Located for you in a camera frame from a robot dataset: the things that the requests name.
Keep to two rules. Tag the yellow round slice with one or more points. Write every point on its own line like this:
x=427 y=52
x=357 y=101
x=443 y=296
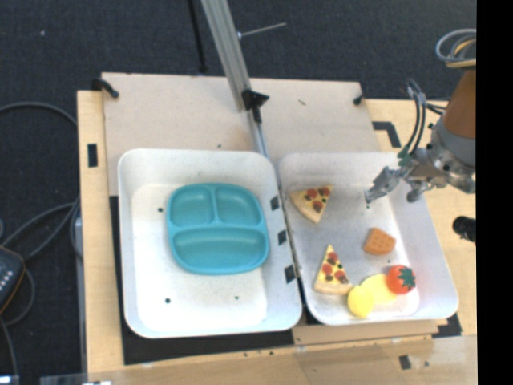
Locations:
x=360 y=302
x=378 y=289

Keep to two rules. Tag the toy pizza slice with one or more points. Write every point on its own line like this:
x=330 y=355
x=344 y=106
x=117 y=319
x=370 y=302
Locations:
x=330 y=273
x=312 y=205

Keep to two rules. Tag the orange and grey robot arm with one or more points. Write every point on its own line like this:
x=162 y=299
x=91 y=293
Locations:
x=461 y=106

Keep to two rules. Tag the pale wood board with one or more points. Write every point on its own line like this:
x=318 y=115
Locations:
x=180 y=110

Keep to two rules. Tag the red toy tomato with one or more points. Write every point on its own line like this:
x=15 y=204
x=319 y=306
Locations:
x=398 y=281

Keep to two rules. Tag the white plastic tray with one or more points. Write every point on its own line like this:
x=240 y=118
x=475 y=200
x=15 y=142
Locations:
x=148 y=255
x=352 y=215

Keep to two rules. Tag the thin black and white rod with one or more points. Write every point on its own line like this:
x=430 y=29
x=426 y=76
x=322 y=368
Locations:
x=259 y=134

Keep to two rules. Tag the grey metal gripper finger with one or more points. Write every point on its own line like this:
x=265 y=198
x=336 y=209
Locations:
x=418 y=191
x=380 y=185

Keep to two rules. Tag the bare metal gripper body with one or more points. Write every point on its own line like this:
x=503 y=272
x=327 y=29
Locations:
x=437 y=171

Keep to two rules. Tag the blue divided plate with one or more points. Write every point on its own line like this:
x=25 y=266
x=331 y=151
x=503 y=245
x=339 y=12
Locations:
x=216 y=231

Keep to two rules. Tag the orange waffle biscuit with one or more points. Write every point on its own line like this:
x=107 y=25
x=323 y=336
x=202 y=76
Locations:
x=378 y=242

